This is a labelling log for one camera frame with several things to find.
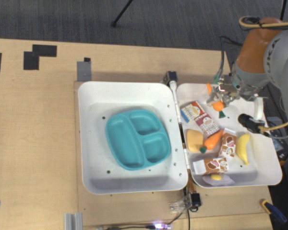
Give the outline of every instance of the wooden table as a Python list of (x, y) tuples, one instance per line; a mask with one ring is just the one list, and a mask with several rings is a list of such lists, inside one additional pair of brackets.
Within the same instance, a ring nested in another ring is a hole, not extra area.
[[(40, 57), (39, 70), (23, 70), (24, 51), (32, 51), (32, 44), (56, 45), (57, 57)], [(98, 81), (159, 82), (174, 70), (179, 84), (206, 83), (218, 69), (220, 52), (0, 39), (0, 53), (0, 230), (61, 230), (64, 213), (75, 212), (83, 213), (84, 229), (175, 217), (168, 203), (181, 192), (97, 196), (81, 190), (76, 64), (91, 58), (92, 79)], [(197, 189), (203, 205), (191, 214), (192, 229), (272, 229), (259, 204), (271, 201), (266, 186)], [(181, 218), (175, 230), (187, 229), (186, 216)]]

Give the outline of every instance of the white plastic tub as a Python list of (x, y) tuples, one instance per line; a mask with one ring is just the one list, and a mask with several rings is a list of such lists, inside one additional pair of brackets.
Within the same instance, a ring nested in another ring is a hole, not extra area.
[[(235, 100), (229, 107), (223, 110), (225, 118), (219, 118), (219, 114), (212, 107), (207, 106), (208, 99), (207, 88), (205, 84), (182, 84), (177, 89), (177, 97), (180, 107), (197, 100), (203, 109), (211, 118), (224, 128), (229, 128), (237, 132), (238, 137), (248, 132), (238, 122), (240, 114), (254, 115), (254, 103), (243, 99)], [(182, 118), (184, 134), (188, 129), (201, 131), (198, 125), (190, 121), (186, 123)], [(235, 181), (231, 186), (255, 186), (255, 185), (275, 185), (282, 179), (282, 171), (275, 152), (272, 139), (259, 134), (251, 134), (250, 141), (247, 144), (249, 165), (244, 165), (243, 161), (236, 155), (229, 164), (228, 176)], [(189, 159), (192, 168), (192, 176), (197, 184), (206, 188), (214, 188), (203, 180), (202, 175), (196, 175), (192, 167), (193, 161), (205, 158), (216, 158), (218, 156), (218, 147), (208, 150), (205, 154), (189, 152)]]
[[(170, 191), (188, 180), (171, 90), (160, 83), (86, 82), (78, 92), (83, 183), (94, 194)], [(163, 124), (171, 145), (161, 163), (130, 171), (114, 159), (106, 138), (107, 120), (121, 112), (145, 109)]]

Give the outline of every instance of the yellow banana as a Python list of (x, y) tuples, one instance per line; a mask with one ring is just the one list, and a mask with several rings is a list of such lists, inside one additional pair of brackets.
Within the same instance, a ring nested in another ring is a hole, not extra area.
[(239, 158), (241, 158), (244, 161), (246, 165), (249, 164), (248, 156), (246, 153), (246, 144), (248, 143), (249, 139), (250, 139), (250, 134), (249, 133), (244, 134), (239, 137), (237, 145), (236, 145), (236, 153), (239, 156)]

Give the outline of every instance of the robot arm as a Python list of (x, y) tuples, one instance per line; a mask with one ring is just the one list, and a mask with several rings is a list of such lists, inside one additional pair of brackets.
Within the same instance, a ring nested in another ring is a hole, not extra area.
[(240, 97), (255, 101), (271, 82), (281, 91), (288, 117), (288, 30), (282, 30), (288, 29), (288, 23), (265, 18), (252, 26), (256, 29), (247, 36), (231, 74), (220, 78), (217, 94), (224, 106)]

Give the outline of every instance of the blue handled tool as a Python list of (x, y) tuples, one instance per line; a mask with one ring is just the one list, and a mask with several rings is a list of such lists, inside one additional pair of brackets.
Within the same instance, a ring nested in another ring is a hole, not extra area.
[(284, 225), (287, 222), (287, 218), (283, 215), (283, 213), (275, 206), (269, 204), (268, 200), (264, 200), (261, 203), (261, 206), (266, 213), (268, 213), (269, 215), (273, 215), (280, 224)]

